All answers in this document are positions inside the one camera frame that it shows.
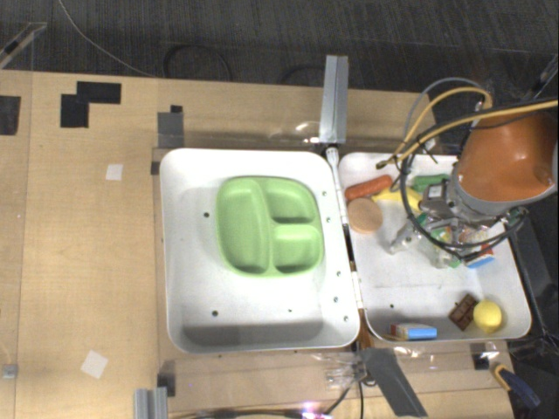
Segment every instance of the brown cylinder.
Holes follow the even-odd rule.
[[[519,115],[482,120],[501,124]],[[505,126],[474,130],[457,165],[459,185],[472,197],[512,202],[539,196],[553,185],[552,156],[557,123],[534,113]]]

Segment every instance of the green object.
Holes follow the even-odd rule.
[[[423,194],[429,185],[436,185],[443,180],[450,180],[450,178],[448,174],[418,175],[414,177],[411,187],[419,194]]]
[[[260,277],[313,270],[324,256],[318,206],[299,182],[237,177],[217,193],[217,241],[234,271]]]

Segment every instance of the yellow cable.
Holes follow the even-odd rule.
[[[478,87],[458,87],[458,88],[453,88],[452,90],[449,90],[448,92],[441,93],[437,98],[435,98],[433,101],[431,101],[427,105],[427,107],[423,110],[423,112],[421,112],[421,114],[413,122],[413,124],[410,127],[410,130],[405,135],[405,137],[404,137],[402,143],[400,144],[400,146],[398,146],[397,149],[394,151],[393,155],[397,155],[397,154],[400,153],[400,151],[405,147],[405,143],[408,142],[411,139],[411,137],[414,135],[414,133],[416,133],[416,130],[418,130],[418,127],[421,124],[421,121],[423,121],[424,117],[440,101],[445,100],[449,96],[453,96],[456,93],[480,93],[485,97],[485,101],[483,102],[483,108],[487,109],[487,108],[491,108],[493,106],[493,97],[491,96],[491,94],[486,92],[485,90],[483,90],[481,88],[478,88]]]
[[[475,115],[468,116],[466,118],[462,118],[460,120],[456,120],[452,123],[446,124],[444,126],[439,127],[438,129],[433,130],[430,134],[422,136],[418,139],[418,142],[412,144],[405,152],[403,152],[400,156],[395,157],[394,162],[399,163],[403,159],[407,158],[411,154],[413,154],[418,148],[421,147],[421,144],[425,143],[426,141],[434,138],[447,130],[454,129],[455,127],[461,126],[463,124],[467,124],[474,120],[484,120],[486,118],[493,118],[495,116],[507,116],[507,115],[515,115],[518,113],[527,113],[527,112],[534,112],[536,110],[544,110],[546,108],[557,107],[557,100],[552,100],[548,102],[541,102],[538,104],[533,104],[530,106],[522,106],[522,107],[513,107],[513,108],[506,108],[502,110],[497,110],[491,113],[478,113]]]

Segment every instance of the black floor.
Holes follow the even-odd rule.
[[[166,76],[321,86],[324,58],[334,53],[349,56],[352,88],[419,91],[436,79],[463,76],[503,103],[519,99],[558,48],[559,0],[63,2],[90,39],[159,77],[171,48],[202,45],[171,55]],[[88,44],[57,0],[0,0],[0,45],[27,22],[47,22],[47,29],[33,52],[9,68],[138,74]],[[557,95],[556,78],[545,94]],[[527,272],[547,327],[558,333],[557,197],[532,207],[531,222],[542,261]],[[534,266],[537,258],[527,256],[527,267]],[[536,351],[523,355],[517,371],[545,398],[535,417],[553,417],[558,360]]]

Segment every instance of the white paper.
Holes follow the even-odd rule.
[[[107,168],[107,180],[120,181],[122,180],[122,170],[124,169],[123,164],[109,164]]]
[[[81,370],[84,373],[95,377],[95,379],[100,379],[103,375],[103,371],[105,371],[107,363],[108,359],[106,357],[103,357],[101,354],[91,350],[89,351],[89,354],[87,354],[83,365],[81,365]]]

